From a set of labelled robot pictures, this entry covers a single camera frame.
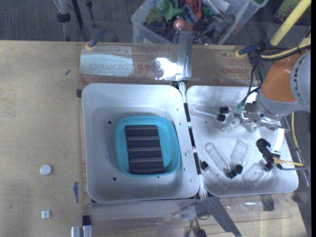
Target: yellow pole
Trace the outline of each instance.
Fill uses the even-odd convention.
[[[292,28],[296,21],[303,15],[305,10],[311,5],[312,0],[301,0],[288,18],[283,22],[278,31],[270,39],[270,44],[277,46],[280,41],[284,38],[287,32]]]

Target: wooden table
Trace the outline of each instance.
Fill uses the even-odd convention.
[[[0,41],[0,236],[67,237],[72,226],[82,225],[81,99],[76,96],[81,45]],[[51,174],[40,174],[43,164],[52,166]],[[230,213],[246,236],[304,236],[298,207],[285,197],[286,217],[269,220],[258,212],[255,221],[238,222],[238,213]],[[231,207],[234,199],[223,203]],[[49,219],[41,218],[43,210],[50,210]],[[216,222],[203,224],[208,234],[232,236]],[[157,229],[105,231],[104,236],[157,236]]]

